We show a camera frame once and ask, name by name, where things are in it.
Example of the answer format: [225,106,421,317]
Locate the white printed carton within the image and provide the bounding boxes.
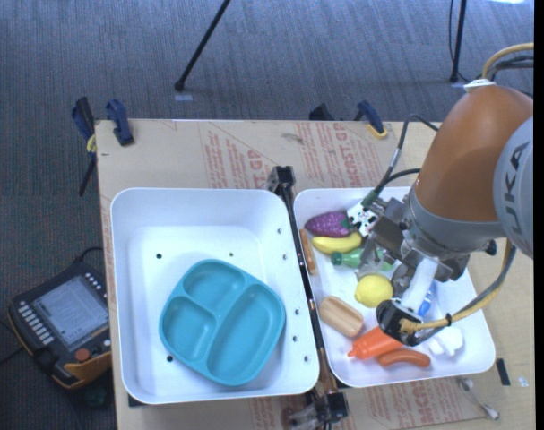
[346,201,381,237]

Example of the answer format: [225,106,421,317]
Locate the orange sausage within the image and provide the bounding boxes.
[377,348,432,369]

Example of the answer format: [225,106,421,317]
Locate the tan and orange stick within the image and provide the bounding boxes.
[299,228,318,276]

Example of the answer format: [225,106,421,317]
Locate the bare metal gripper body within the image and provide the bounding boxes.
[368,196,471,283]

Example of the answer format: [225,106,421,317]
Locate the black block with thin wires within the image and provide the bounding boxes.
[266,165,297,194]
[313,390,350,422]

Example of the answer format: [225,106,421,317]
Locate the white plastic tray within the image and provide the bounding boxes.
[292,185,497,389]
[109,187,321,406]

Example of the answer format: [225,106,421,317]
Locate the blue divided plate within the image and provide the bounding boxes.
[158,258,287,387]

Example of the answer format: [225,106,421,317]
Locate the blue and white packet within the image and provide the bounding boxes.
[416,283,439,318]

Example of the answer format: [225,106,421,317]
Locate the green bottle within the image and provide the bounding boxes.
[330,247,396,271]

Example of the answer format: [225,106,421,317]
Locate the white lumpy toy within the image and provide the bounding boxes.
[427,325,464,357]

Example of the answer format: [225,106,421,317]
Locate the yellow lemon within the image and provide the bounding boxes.
[354,273,394,309]

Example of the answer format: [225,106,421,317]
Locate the brown cardboard board red print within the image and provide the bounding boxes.
[94,118,497,430]

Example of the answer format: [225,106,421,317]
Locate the orange squeeze bottle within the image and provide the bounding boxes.
[347,326,405,361]

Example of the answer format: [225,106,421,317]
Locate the tan hot dog bun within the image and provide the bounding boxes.
[318,296,366,339]

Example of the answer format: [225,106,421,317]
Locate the yellow banana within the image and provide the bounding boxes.
[311,231,364,255]

